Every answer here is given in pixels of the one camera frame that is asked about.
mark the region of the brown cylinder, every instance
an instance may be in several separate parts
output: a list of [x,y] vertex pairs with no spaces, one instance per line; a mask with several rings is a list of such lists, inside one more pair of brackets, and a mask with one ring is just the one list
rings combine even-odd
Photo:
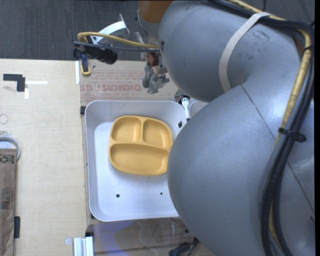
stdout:
[[139,1],[139,15],[149,23],[159,23],[173,1]]

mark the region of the dark gray floor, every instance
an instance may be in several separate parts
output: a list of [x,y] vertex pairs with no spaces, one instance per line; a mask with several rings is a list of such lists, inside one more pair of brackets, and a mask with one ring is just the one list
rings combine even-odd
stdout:
[[[245,0],[263,8],[263,0]],[[117,22],[138,30],[138,1],[0,0],[0,58],[73,60],[71,41],[79,32],[98,32]],[[315,0],[266,0],[266,11],[310,24]],[[118,60],[140,60],[139,53],[119,52]]]

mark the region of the white strap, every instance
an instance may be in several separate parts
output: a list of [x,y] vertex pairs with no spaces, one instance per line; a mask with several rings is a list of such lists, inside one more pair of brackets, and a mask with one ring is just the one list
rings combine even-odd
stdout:
[[224,48],[224,51],[222,53],[220,63],[219,63],[219,78],[220,82],[222,84],[222,88],[224,92],[227,92],[231,89],[229,79],[228,79],[228,63],[229,59],[231,57],[232,52],[234,51],[237,43],[239,40],[244,36],[245,33],[251,27],[256,24],[256,22],[264,16],[269,16],[270,13],[267,12],[259,12],[254,15],[252,15],[230,38],[229,42],[226,44],[226,47]]

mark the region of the table surface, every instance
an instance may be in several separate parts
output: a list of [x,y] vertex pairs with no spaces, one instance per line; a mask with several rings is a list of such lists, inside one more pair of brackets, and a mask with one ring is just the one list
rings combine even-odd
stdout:
[[[8,118],[0,123],[0,131],[9,132],[21,148],[15,203],[15,215],[21,219],[20,237],[14,242],[17,256],[71,256],[73,247],[66,241],[83,238],[88,226],[83,116],[75,63],[0,59],[2,74],[23,75],[26,82],[47,81],[29,84],[25,99],[24,92],[17,92],[17,82],[0,79],[0,114]],[[126,253],[167,255],[168,249],[172,248]],[[200,244],[193,255],[213,254]]]

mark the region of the yellow divided plate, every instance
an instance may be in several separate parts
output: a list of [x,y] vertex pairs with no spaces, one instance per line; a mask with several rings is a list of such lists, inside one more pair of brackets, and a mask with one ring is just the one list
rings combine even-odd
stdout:
[[167,171],[172,144],[171,131],[164,122],[144,116],[124,115],[112,124],[109,159],[119,171],[161,175]]

